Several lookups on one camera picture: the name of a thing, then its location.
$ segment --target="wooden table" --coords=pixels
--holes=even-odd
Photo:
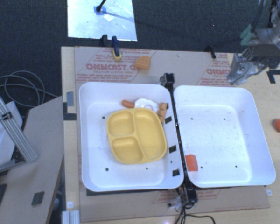
[[[164,72],[175,73],[175,78],[181,84],[188,84],[187,81],[192,78],[195,79],[195,70],[200,69],[200,63],[206,60],[206,54],[197,52],[170,52],[160,51],[159,66],[164,68]],[[227,54],[229,62],[232,60],[232,54]],[[156,56],[154,56],[154,64],[157,63]],[[190,62],[187,64],[177,63],[176,59],[181,61]],[[75,97],[75,50],[73,47],[62,48],[62,73],[63,73],[63,102],[67,102],[68,92],[73,92]],[[133,80],[137,82],[144,80],[144,83],[149,83],[150,80],[155,82],[154,74],[150,74],[147,71],[141,71],[140,74]],[[201,78],[198,77],[196,84],[201,84]],[[270,208],[257,209],[257,210],[242,210],[242,211],[225,211],[208,213],[214,217],[217,223],[220,224],[238,224],[238,223],[254,223],[254,224],[271,224],[280,223],[280,133],[276,131],[273,121],[280,118],[280,76],[275,76],[276,83],[271,84],[268,80],[266,72],[262,72],[257,76],[252,76],[248,79],[246,84],[241,85],[249,90],[254,96],[255,103],[259,112],[259,117],[265,137],[269,146],[269,150],[272,156],[272,160],[276,170],[275,182],[267,187],[271,190],[272,196],[269,196]],[[67,113],[76,113],[76,101],[73,100],[73,104],[67,107]],[[67,120],[64,122],[64,129],[71,130],[69,133],[65,133],[65,180],[66,180],[66,198],[67,201],[71,201],[74,206],[68,206],[67,210],[79,210],[79,176],[78,176],[78,155],[77,155],[77,122],[75,120]],[[160,223],[171,224],[175,221],[175,216],[167,217],[148,217],[148,218],[135,218],[135,219],[123,219],[123,220],[110,220],[103,222],[91,222],[91,223],[110,223],[110,224],[141,224],[141,223]],[[210,223],[208,219],[197,219],[188,217],[191,219],[191,223]]]
[[[0,205],[0,224],[50,222],[63,170],[62,115],[61,97],[29,111],[24,134],[39,157],[0,176],[0,185],[7,184]],[[43,199],[32,205],[39,193],[43,193]]]

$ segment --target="black cable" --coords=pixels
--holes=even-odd
[[[277,5],[277,0],[271,1],[271,7],[270,7],[270,15],[269,15],[269,22],[267,23],[268,28],[273,28],[272,24],[272,9]]]
[[[258,6],[258,11],[256,13],[256,16],[255,16],[253,22],[251,23],[251,26],[252,26],[251,33],[253,33],[255,31],[255,28],[256,28],[257,23],[258,23],[259,18],[260,18],[260,14],[261,14],[261,10],[263,8],[264,1],[265,0],[260,0],[259,6]]]
[[[196,216],[196,215],[193,215],[193,214],[186,214],[186,215],[184,215],[182,217],[182,219],[181,219],[181,224],[185,224],[186,217],[210,218],[212,220],[213,224],[216,224],[215,219],[213,217],[211,217],[211,216],[208,216],[208,215],[206,215],[206,216]]]
[[[192,205],[190,205],[190,206],[188,206],[188,205],[186,204],[186,205],[184,206],[184,208],[187,209],[187,210],[189,210],[189,209],[191,209],[193,206],[194,206],[194,203],[193,203]]]
[[[37,88],[36,85],[33,84],[29,79],[24,78],[23,76],[20,76],[20,75],[15,75],[15,74],[18,74],[18,73],[25,73],[25,74],[29,74],[29,75],[34,76],[36,78],[36,80],[40,83],[41,89]],[[20,70],[20,71],[13,72],[10,75],[6,75],[6,76],[1,76],[0,77],[0,79],[4,79],[4,78],[5,78],[4,84],[1,84],[0,88],[3,87],[6,95],[12,101],[14,101],[18,105],[21,105],[21,106],[24,106],[24,107],[27,107],[27,108],[34,108],[34,107],[39,106],[39,105],[44,103],[46,95],[50,95],[50,96],[52,96],[54,98],[57,97],[56,95],[51,94],[51,93],[45,91],[45,86],[44,86],[42,80],[36,74],[34,74],[34,73],[30,72],[30,71]],[[29,85],[25,85],[25,84],[8,84],[7,82],[9,80],[9,78],[17,78],[17,79],[20,79],[20,80],[24,80],[25,82],[28,82]],[[36,95],[37,95],[37,105],[27,105],[27,104],[24,104],[24,103],[21,103],[21,102],[15,100],[13,97],[11,97],[11,95],[9,94],[9,92],[7,90],[7,87],[10,87],[10,86],[18,86],[18,87],[24,87],[24,88],[29,88],[29,89],[35,90]]]
[[[196,216],[196,215],[193,215],[193,214],[186,214],[186,208],[185,207],[182,207],[182,210],[181,210],[181,213],[179,214],[177,220],[174,222],[174,224],[178,224],[179,220],[180,220],[180,224],[185,224],[186,222],[186,217],[195,217],[195,218],[210,218],[213,222],[213,224],[216,224],[216,221],[213,217],[211,216]]]

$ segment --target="yellow divided plate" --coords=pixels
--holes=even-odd
[[[111,150],[124,164],[152,162],[167,151],[167,141],[159,117],[146,108],[114,112],[107,121]]]

